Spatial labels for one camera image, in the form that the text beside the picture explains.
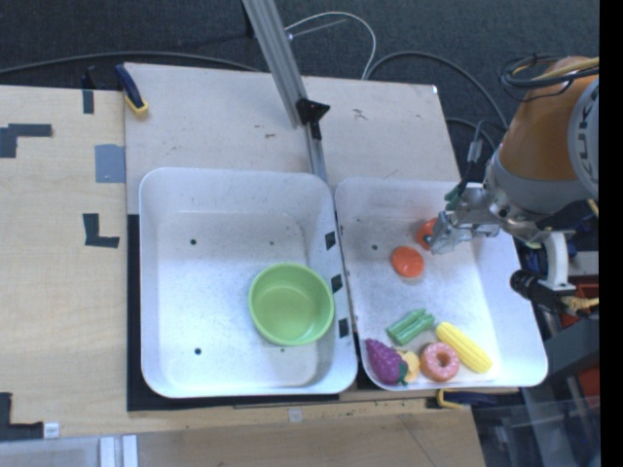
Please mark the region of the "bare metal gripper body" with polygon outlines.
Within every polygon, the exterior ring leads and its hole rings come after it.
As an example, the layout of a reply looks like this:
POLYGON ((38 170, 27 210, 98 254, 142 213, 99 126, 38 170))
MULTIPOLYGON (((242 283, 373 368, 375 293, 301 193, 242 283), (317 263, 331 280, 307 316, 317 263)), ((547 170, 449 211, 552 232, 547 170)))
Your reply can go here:
POLYGON ((537 237, 540 219, 493 185, 471 186, 448 200, 446 237, 493 237, 500 232, 537 237))

